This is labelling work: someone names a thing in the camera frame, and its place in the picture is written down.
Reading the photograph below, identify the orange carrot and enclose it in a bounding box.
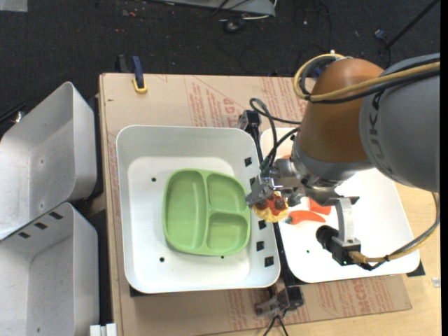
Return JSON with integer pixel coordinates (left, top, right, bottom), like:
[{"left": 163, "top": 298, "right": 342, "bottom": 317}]
[{"left": 284, "top": 209, "right": 327, "bottom": 226}]

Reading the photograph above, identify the green divided plate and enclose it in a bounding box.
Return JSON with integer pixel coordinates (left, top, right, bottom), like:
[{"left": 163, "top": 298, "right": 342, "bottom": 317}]
[{"left": 161, "top": 168, "right": 253, "bottom": 257}]

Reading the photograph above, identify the brown cardboard board red print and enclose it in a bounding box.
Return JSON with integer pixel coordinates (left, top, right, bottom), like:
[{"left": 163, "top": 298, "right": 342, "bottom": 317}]
[{"left": 98, "top": 72, "right": 414, "bottom": 336}]

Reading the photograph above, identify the yellow pizza slice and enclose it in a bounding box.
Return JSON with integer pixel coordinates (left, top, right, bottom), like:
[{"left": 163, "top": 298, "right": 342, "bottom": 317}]
[{"left": 252, "top": 191, "right": 290, "bottom": 223}]

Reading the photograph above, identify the white plastic tray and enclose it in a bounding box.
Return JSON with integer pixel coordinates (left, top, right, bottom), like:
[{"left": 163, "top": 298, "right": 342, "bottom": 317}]
[
  {"left": 115, "top": 124, "right": 282, "bottom": 295},
  {"left": 259, "top": 127, "right": 421, "bottom": 284}
]

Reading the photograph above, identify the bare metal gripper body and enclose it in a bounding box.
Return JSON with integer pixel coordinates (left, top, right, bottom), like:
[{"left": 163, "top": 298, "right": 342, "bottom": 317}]
[{"left": 260, "top": 158, "right": 306, "bottom": 197}]

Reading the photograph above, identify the orange toy food piece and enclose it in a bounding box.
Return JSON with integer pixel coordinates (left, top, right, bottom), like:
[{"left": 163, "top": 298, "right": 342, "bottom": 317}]
[{"left": 308, "top": 197, "right": 333, "bottom": 216}]

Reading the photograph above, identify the black block with thin wires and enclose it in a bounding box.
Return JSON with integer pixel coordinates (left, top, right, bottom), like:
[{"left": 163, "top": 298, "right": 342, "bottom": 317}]
[
  {"left": 239, "top": 109, "right": 262, "bottom": 133},
  {"left": 254, "top": 286, "right": 305, "bottom": 318}
]

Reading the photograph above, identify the black cylinder on white bracket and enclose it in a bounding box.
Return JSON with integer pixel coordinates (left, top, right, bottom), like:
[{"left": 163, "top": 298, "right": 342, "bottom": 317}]
[{"left": 314, "top": 195, "right": 363, "bottom": 267}]

